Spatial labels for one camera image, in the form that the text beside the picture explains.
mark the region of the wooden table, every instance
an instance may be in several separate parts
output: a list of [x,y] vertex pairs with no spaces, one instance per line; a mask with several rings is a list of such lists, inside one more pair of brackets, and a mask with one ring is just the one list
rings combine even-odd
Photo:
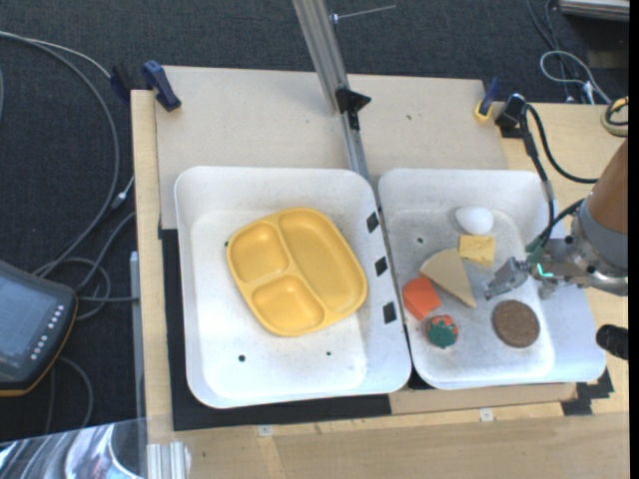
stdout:
[[[534,106],[559,164],[577,176],[598,176],[621,143],[599,125],[603,107]],[[149,442],[184,442],[190,477],[629,477],[628,363],[611,355],[614,392],[592,400],[593,415],[564,415],[561,401],[576,398],[577,389],[562,383],[401,390],[390,394],[390,416],[276,425],[267,436],[257,426],[175,432],[153,93],[134,91],[132,113]],[[521,141],[498,140],[509,169],[533,170]],[[542,162],[561,207],[587,195],[589,187]],[[594,289],[587,296],[597,325],[628,326],[627,298]]]

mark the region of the black floor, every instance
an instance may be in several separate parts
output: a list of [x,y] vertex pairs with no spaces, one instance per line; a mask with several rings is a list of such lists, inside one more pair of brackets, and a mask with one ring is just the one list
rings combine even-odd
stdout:
[[[530,1],[542,13],[548,0]],[[568,95],[580,102],[574,87],[566,90],[541,74],[539,57],[550,46],[533,26],[524,0],[326,2],[342,15],[396,6],[337,25],[350,73],[479,79],[486,84],[497,77],[498,98],[518,92],[532,102],[561,103]],[[591,66],[592,74],[610,98],[626,96],[628,24],[566,18],[553,10],[550,18],[562,49],[584,62],[602,52],[614,59],[607,67]],[[108,70],[124,63],[141,88],[140,69],[151,59],[168,65],[313,70],[291,0],[0,0],[0,30],[78,50]],[[95,84],[113,115],[119,134],[119,192],[133,174],[129,109],[97,68],[58,53]],[[113,180],[115,149],[98,100],[59,59],[0,38],[0,69],[0,259],[32,272],[97,214]],[[582,69],[576,75],[586,79]],[[129,197],[73,256],[95,259],[133,210]],[[135,249],[135,226],[128,223],[102,262],[112,296],[130,294],[129,258]],[[51,278],[75,286],[86,273],[84,265],[71,263],[54,270]],[[90,284],[83,294],[90,295],[98,285]],[[83,303],[81,311],[92,306]],[[92,381],[90,424],[136,416],[132,340],[127,302],[106,306],[75,325],[64,356]],[[47,376],[26,396],[0,399],[0,441],[42,434],[50,406],[50,431],[79,427],[87,392],[65,363],[56,365],[54,391],[50,405]]]

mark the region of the robotic hand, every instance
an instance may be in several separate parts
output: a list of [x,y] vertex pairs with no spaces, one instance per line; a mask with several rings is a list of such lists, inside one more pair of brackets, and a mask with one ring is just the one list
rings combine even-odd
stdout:
[[[574,216],[570,234],[550,238],[552,226],[567,215]],[[566,284],[628,294],[628,139],[588,197],[558,215],[526,251],[526,260],[511,257],[496,272],[486,299],[522,285],[530,276],[541,281],[542,299]]]

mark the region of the white egg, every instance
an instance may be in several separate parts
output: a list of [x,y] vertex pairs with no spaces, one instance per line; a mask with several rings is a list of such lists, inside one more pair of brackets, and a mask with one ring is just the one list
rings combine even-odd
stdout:
[[494,217],[490,210],[480,206],[464,206],[455,211],[455,218],[470,235],[482,236],[490,233]]

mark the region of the yellow plate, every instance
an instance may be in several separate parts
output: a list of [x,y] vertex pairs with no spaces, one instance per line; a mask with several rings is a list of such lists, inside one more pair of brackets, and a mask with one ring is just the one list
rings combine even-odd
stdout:
[[355,312],[366,277],[334,223],[310,208],[291,208],[238,230],[227,261],[258,321],[276,335],[304,335]]

